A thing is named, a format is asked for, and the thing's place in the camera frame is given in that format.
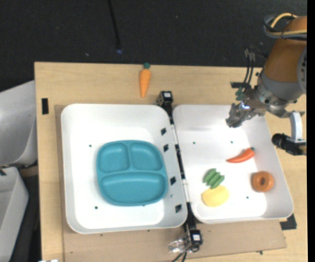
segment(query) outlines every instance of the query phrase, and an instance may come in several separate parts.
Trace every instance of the table surface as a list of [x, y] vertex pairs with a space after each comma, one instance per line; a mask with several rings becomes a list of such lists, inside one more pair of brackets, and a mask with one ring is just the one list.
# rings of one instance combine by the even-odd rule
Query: table surface
[[[242, 81], [246, 68], [151, 65], [147, 96], [140, 98], [137, 77], [141, 65], [36, 62], [36, 104], [42, 259], [63, 261], [63, 225], [56, 142], [55, 106], [71, 103], [154, 104], [160, 91], [172, 91], [174, 105], [235, 102], [230, 82]], [[48, 114], [42, 99], [48, 99]], [[288, 110], [305, 111], [303, 95]], [[288, 119], [267, 113], [271, 134], [290, 135]], [[306, 138], [306, 115], [302, 117]], [[277, 149], [293, 202], [298, 227], [283, 231], [287, 247], [265, 251], [265, 261], [307, 261], [307, 165], [305, 156], [291, 156]], [[240, 253], [191, 259], [210, 261], [262, 261], [258, 253]]]

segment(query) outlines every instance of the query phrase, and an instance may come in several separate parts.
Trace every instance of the black backdrop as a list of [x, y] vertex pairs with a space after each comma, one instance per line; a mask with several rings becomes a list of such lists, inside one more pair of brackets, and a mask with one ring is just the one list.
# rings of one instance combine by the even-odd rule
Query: black backdrop
[[257, 66], [273, 39], [263, 18], [307, 15], [307, 0], [0, 0], [0, 91], [32, 80], [35, 61]]

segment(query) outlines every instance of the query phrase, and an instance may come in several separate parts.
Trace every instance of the brown donut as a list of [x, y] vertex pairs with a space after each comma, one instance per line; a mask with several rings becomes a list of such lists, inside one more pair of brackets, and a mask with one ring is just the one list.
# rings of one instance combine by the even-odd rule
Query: brown donut
[[269, 172], [260, 171], [253, 175], [252, 186], [258, 192], [267, 192], [274, 187], [275, 179]]

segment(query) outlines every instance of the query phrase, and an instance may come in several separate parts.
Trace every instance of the blue object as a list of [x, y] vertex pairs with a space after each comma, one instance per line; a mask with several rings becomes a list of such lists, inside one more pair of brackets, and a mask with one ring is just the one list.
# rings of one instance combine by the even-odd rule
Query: blue object
[[99, 189], [106, 201], [141, 206], [161, 200], [168, 190], [163, 157], [156, 146], [138, 140], [109, 142], [97, 155]]

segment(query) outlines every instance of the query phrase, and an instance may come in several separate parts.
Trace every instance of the orange carrot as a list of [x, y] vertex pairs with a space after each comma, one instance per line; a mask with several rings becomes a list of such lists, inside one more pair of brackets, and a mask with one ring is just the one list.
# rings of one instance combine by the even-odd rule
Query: orange carrot
[[254, 148], [249, 147], [243, 153], [233, 158], [227, 159], [227, 162], [240, 163], [249, 160], [254, 156]]
[[140, 95], [142, 98], [145, 97], [147, 88], [151, 80], [151, 72], [149, 70], [150, 64], [144, 63], [144, 69], [140, 72], [139, 76], [139, 86], [140, 86]]

